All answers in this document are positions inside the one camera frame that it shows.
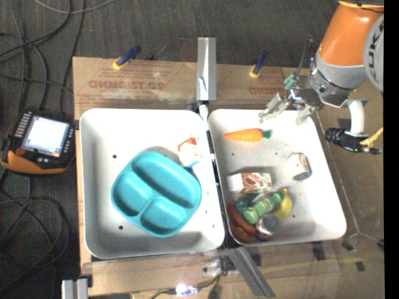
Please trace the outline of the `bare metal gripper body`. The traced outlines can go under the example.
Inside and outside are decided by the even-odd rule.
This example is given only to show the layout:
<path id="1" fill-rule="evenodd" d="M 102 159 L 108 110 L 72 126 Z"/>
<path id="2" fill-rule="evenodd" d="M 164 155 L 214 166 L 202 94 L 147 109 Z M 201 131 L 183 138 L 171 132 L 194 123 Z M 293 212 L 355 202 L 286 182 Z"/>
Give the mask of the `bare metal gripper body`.
<path id="1" fill-rule="evenodd" d="M 316 71 L 306 76 L 291 74 L 288 77 L 288 92 L 288 99 L 298 110 L 303 110 L 306 105 L 318 110 L 324 105 L 341 107 L 348 99 L 350 89 L 331 82 Z"/>

